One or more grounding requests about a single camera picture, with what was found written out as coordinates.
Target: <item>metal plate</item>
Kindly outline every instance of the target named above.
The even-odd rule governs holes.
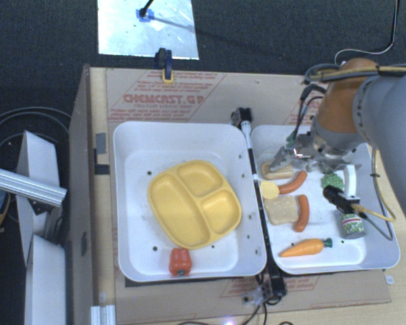
[[[198,60],[191,0],[97,0],[100,54],[154,57],[162,47],[175,59]]]

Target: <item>sausage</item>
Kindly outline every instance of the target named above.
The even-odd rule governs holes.
[[[305,195],[300,195],[298,197],[299,201],[299,219],[295,225],[296,232],[304,231],[305,227],[307,226],[310,218],[310,205],[309,199]]]
[[[302,185],[302,183],[304,183],[306,178],[307,178],[307,172],[300,171],[293,181],[291,181],[290,183],[284,184],[282,186],[278,186],[279,194],[282,195],[282,194],[288,194],[290,192],[294,192],[296,189],[298,189]]]

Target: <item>toy bread slice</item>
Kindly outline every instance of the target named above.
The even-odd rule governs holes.
[[[265,179],[284,179],[293,177],[292,165],[287,165],[275,172],[271,171],[270,166],[269,162],[264,162],[262,164],[262,174]]]
[[[264,199],[264,206],[272,225],[296,223],[299,219],[296,200],[293,196]]]

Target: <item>red toy tomato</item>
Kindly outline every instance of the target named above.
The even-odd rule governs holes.
[[[174,248],[170,254],[169,269],[174,276],[186,276],[191,271],[192,262],[185,248]]]

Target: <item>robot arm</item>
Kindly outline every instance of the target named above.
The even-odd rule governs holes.
[[[341,70],[376,66],[365,59]],[[292,158],[324,172],[349,162],[355,148],[367,142],[379,149],[394,193],[406,216],[406,75],[355,77],[332,83],[306,135],[282,148],[271,164],[276,171]]]

